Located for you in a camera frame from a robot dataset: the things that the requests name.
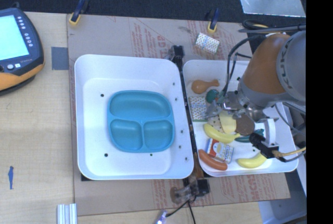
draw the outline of cardboard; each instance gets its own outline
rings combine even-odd
[[[240,24],[219,22],[216,32],[209,36],[221,44],[215,55],[209,54],[194,48],[198,34],[207,34],[207,25],[205,21],[91,15],[82,15],[76,26],[67,22],[74,196],[78,216],[177,208],[180,205],[172,202],[170,190],[184,185],[182,180],[173,179],[91,181],[82,177],[76,148],[76,59],[84,54],[164,58],[173,45],[182,45],[183,64],[191,59],[226,60],[232,47],[247,37],[238,32]],[[249,43],[238,52],[250,56]],[[211,177],[208,181],[210,193],[197,198],[193,206],[290,198],[284,173]]]

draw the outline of table surface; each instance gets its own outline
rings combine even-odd
[[[57,223],[74,203],[68,70],[52,70],[52,47],[67,46],[66,14],[26,12],[45,51],[45,67],[24,88],[0,97],[0,223]],[[8,172],[13,167],[10,188]],[[78,223],[153,223],[159,210],[78,217]],[[257,202],[193,207],[196,223],[262,223]],[[194,223],[185,207],[167,223]]]

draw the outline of sausage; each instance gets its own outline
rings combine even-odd
[[[228,164],[217,161],[213,159],[209,154],[207,154],[203,149],[199,149],[200,159],[208,166],[218,169],[218,170],[227,170]]]

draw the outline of device screen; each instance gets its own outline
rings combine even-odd
[[[0,17],[0,60],[28,54],[14,15]]]

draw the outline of blue plate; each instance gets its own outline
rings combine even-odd
[[[167,98],[152,91],[126,90],[108,103],[111,141],[125,152],[163,151],[174,140],[174,117]]]

